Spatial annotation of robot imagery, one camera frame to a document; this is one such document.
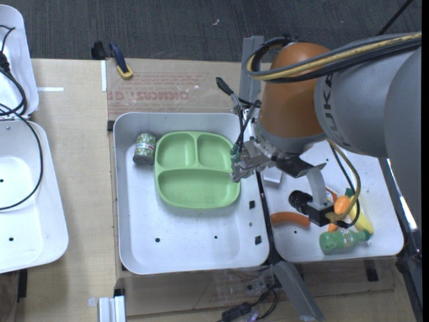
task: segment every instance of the table surface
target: table surface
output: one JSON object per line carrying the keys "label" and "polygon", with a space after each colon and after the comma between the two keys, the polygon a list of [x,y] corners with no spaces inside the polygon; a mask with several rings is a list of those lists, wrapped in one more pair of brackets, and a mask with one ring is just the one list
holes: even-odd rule
{"label": "table surface", "polygon": [[[115,239],[107,94],[101,62],[32,60],[40,91],[33,120],[48,135],[66,216],[69,245],[51,264],[28,269],[27,297],[17,322],[97,321],[99,297],[112,297]],[[327,321],[415,321],[401,274],[392,290],[316,298]],[[218,321],[224,309],[129,317],[129,321]],[[301,321],[290,301],[266,321]]]}

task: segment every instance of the green divided plate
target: green divided plate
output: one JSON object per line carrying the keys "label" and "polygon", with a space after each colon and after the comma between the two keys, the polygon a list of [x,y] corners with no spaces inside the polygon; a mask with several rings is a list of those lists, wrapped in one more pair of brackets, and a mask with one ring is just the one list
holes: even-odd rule
{"label": "green divided plate", "polygon": [[230,141],[216,133],[176,131],[156,144],[156,188],[175,207],[214,209],[235,202],[240,183],[231,181]]}

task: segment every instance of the dark gray carpet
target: dark gray carpet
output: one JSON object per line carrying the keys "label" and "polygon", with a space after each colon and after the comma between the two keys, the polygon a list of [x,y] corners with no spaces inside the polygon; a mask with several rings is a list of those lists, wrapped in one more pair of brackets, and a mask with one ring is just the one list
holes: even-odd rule
{"label": "dark gray carpet", "polygon": [[[242,39],[289,33],[328,48],[374,36],[407,0],[0,0],[23,15],[33,58],[91,58],[95,40],[125,57],[240,61]],[[386,31],[422,29],[422,0]]]}

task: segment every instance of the green bottle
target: green bottle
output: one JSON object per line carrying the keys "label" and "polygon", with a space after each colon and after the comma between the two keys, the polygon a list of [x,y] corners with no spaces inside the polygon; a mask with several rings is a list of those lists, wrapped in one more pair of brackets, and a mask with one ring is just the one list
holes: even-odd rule
{"label": "green bottle", "polygon": [[369,237],[370,234],[366,230],[337,230],[332,233],[321,233],[319,237],[319,244],[324,253],[329,253],[335,249],[353,247],[358,241],[368,241]]}

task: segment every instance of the tin can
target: tin can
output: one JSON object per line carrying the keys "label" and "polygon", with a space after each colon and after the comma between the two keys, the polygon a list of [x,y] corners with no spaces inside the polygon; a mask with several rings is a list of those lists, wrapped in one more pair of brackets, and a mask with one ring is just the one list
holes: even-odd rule
{"label": "tin can", "polygon": [[137,137],[133,161],[136,164],[154,164],[156,137],[151,133],[141,133]]}

